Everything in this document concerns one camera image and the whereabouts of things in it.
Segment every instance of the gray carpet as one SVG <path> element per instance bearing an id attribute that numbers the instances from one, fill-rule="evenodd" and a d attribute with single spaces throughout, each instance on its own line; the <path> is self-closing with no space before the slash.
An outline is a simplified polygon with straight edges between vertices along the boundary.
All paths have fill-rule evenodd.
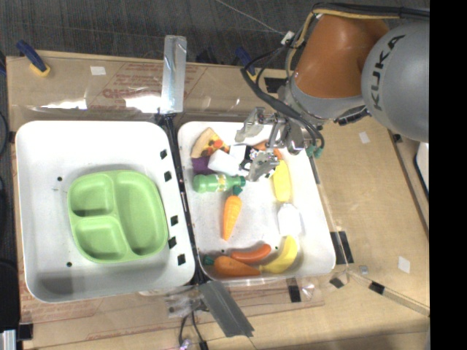
<path id="1" fill-rule="evenodd" d="M 211 61 L 231 64 L 238 46 L 252 57 L 277 48 L 317 2 L 430 6 L 430 0 L 0 0 L 0 49 L 17 55 L 15 43 L 24 39 L 42 50 L 161 59 L 163 38 L 173 34 L 187 37 L 189 61 L 209 49 Z M 271 66 L 282 64 L 279 58 Z M 7 117 L 4 79 L 0 110 Z M 6 152 L 0 160 L 8 210 L 0 223 L 0 260 L 15 263 L 9 165 Z"/>

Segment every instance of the toy banana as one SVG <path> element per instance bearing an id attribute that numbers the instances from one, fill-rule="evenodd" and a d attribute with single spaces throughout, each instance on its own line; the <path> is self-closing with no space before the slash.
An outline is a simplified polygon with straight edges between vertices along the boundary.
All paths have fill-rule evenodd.
<path id="1" fill-rule="evenodd" d="M 280 202 L 288 202 L 292 195 L 292 189 L 290 187 L 289 169 L 284 160 L 279 160 L 279 165 L 274 171 L 272 180 L 277 200 Z"/>
<path id="2" fill-rule="evenodd" d="M 279 256 L 267 265 L 260 265 L 260 271 L 282 273 L 292 265 L 297 254 L 298 245 L 296 240 L 292 236 L 287 236 L 284 241 L 284 247 L 282 248 Z"/>

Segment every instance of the sticker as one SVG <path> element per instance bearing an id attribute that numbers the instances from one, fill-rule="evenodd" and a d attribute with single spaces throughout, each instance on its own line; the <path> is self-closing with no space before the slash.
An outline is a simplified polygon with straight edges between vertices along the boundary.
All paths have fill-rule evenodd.
<path id="1" fill-rule="evenodd" d="M 106 75 L 107 74 L 103 66 L 91 66 L 90 72 L 92 75 Z"/>
<path id="2" fill-rule="evenodd" d="M 404 257 L 399 257 L 399 263 L 397 264 L 399 270 L 410 273 L 410 262 Z"/>
<path id="3" fill-rule="evenodd" d="M 360 140 L 362 141 L 362 143 L 364 144 L 367 144 L 370 142 L 370 138 L 368 137 L 368 135 L 366 134 L 366 132 L 360 132 L 359 134 L 359 137 L 360 137 Z"/>
<path id="4" fill-rule="evenodd" d="M 365 265 L 361 265 L 361 266 L 360 266 L 360 273 L 361 273 L 362 275 L 368 275 L 368 267 L 365 266 Z"/>

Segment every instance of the green divided plate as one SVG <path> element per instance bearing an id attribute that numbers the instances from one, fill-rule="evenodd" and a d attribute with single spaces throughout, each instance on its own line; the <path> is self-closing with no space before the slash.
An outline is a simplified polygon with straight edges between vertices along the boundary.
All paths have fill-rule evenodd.
<path id="1" fill-rule="evenodd" d="M 79 251 L 97 263 L 138 260 L 166 245 L 167 220 L 155 183 L 131 170 L 75 179 L 68 213 Z"/>

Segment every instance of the orange carrot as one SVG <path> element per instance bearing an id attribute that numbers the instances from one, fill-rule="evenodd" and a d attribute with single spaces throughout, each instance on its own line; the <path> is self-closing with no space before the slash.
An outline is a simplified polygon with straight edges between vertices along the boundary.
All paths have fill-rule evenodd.
<path id="1" fill-rule="evenodd" d="M 227 197 L 224 205 L 224 219 L 223 219 L 223 239 L 228 240 L 234 230 L 236 220 L 242 210 L 242 200 L 238 195 L 230 195 Z"/>
<path id="2" fill-rule="evenodd" d="M 257 276 L 260 271 L 238 260 L 221 255 L 214 261 L 214 269 L 224 276 Z"/>
<path id="3" fill-rule="evenodd" d="M 251 252 L 232 252 L 231 258 L 238 260 L 239 262 L 251 264 L 256 263 L 263 258 L 266 258 L 268 254 L 271 252 L 271 246 L 268 244 L 263 244 L 256 250 L 252 250 Z"/>

